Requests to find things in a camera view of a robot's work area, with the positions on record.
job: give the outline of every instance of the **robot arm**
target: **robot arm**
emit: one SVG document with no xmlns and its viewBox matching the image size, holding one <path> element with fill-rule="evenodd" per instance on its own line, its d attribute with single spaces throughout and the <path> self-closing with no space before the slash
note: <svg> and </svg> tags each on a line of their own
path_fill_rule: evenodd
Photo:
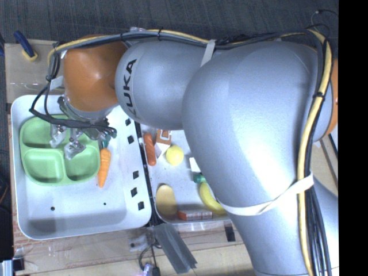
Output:
<svg viewBox="0 0 368 276">
<path fill-rule="evenodd" d="M 274 41 L 276 37 L 218 45 L 212 59 L 201 66 L 207 41 L 175 32 L 162 32 L 160 40 L 157 32 L 129 34 L 126 41 L 133 38 L 138 43 L 127 44 L 126 51 L 117 48 L 120 51 L 114 58 L 123 52 L 121 59 L 108 62 L 116 74 L 114 87 L 110 80 L 106 85 L 116 95 L 97 97 L 92 109 L 78 106 L 74 96 L 64 100 L 79 120 L 104 118 L 109 105 L 98 105 L 103 101 L 113 106 L 117 100 L 141 124 L 184 129 L 193 156 L 241 234 L 258 276 L 319 275 L 318 270 L 338 275 L 338 198 L 316 179 L 306 192 L 282 195 L 267 212 L 245 214 L 250 206 L 275 201 L 308 176 L 312 142 L 337 122 L 337 61 L 331 84 L 328 65 L 332 59 L 324 64 L 322 44 L 316 44 L 315 50 Z M 97 41 L 104 40 L 110 43 L 111 37 Z M 73 90 L 74 79 L 69 75 L 64 79 L 67 94 L 84 93 L 83 86 Z M 313 115 L 318 122 L 309 120 Z M 303 225 L 300 218 L 307 216 Z M 323 219 L 319 221 L 322 234 L 300 231 L 318 218 Z M 321 245 L 328 247 L 329 257 L 326 250 L 320 252 L 329 258 L 325 266 L 315 262 L 313 243 L 308 247 L 306 240 L 313 236 L 315 241 L 325 239 Z"/>
</svg>

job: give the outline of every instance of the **orange hot dog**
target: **orange hot dog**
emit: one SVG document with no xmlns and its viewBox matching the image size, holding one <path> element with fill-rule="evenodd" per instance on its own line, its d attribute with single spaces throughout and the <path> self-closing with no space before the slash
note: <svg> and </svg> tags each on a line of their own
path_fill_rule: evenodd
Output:
<svg viewBox="0 0 368 276">
<path fill-rule="evenodd" d="M 145 133 L 143 135 L 145 154 L 147 155 L 147 162 L 150 166 L 156 165 L 156 153 L 154 140 L 152 138 L 151 133 Z"/>
</svg>

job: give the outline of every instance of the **white sink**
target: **white sink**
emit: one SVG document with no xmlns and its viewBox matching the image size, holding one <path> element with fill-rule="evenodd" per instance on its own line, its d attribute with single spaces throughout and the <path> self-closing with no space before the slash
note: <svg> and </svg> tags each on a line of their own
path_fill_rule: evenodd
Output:
<svg viewBox="0 0 368 276">
<path fill-rule="evenodd" d="M 51 114 L 62 113 L 58 97 L 48 97 Z M 22 124 L 34 116 L 28 111 L 34 99 L 34 95 L 19 97 L 11 107 L 17 216 L 22 232 L 31 239 L 43 240 L 146 225 L 152 210 L 134 122 L 125 124 L 128 116 L 119 106 L 108 115 L 117 137 L 108 146 L 112 160 L 103 188 L 98 187 L 96 178 L 72 185 L 39 185 L 25 174 L 19 144 Z M 43 103 L 41 97 L 35 107 L 42 113 Z M 129 136 L 134 138 L 131 144 Z"/>
</svg>

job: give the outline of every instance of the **toy carrot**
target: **toy carrot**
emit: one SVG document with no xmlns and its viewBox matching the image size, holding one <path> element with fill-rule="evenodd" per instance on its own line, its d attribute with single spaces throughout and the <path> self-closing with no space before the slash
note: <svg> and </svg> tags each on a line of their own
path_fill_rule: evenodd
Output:
<svg viewBox="0 0 368 276">
<path fill-rule="evenodd" d="M 102 188 L 108 176 L 111 161 L 111 152 L 107 148 L 103 148 L 100 150 L 99 156 L 101 162 L 97 173 L 97 177 L 98 177 L 98 186 Z"/>
</svg>

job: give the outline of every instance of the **yellow banana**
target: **yellow banana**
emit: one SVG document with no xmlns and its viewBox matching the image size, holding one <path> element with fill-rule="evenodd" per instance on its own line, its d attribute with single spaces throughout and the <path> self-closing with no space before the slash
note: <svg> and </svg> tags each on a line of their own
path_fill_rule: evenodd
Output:
<svg viewBox="0 0 368 276">
<path fill-rule="evenodd" d="M 202 202 L 215 214 L 226 214 L 224 208 L 219 202 L 212 196 L 211 190 L 206 182 L 201 183 L 200 197 Z"/>
</svg>

